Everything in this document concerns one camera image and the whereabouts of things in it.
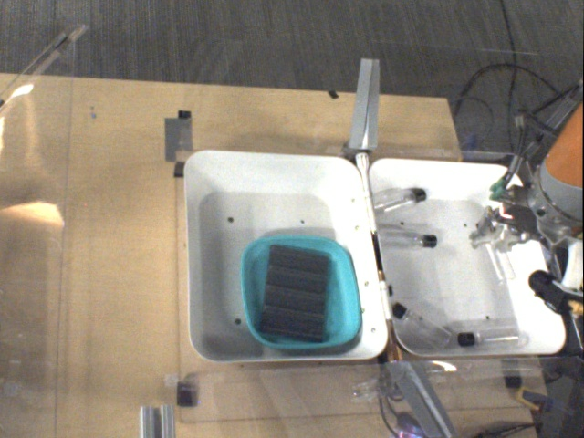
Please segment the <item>teal container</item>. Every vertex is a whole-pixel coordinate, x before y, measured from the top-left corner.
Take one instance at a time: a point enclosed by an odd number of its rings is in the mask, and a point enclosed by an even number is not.
[[[330,259],[324,339],[309,342],[259,332],[271,245],[316,250]],[[313,235],[277,235],[260,238],[245,249],[241,264],[245,318],[253,336],[273,349],[324,349],[352,341],[360,331],[361,307],[357,278],[350,254],[334,240]]]

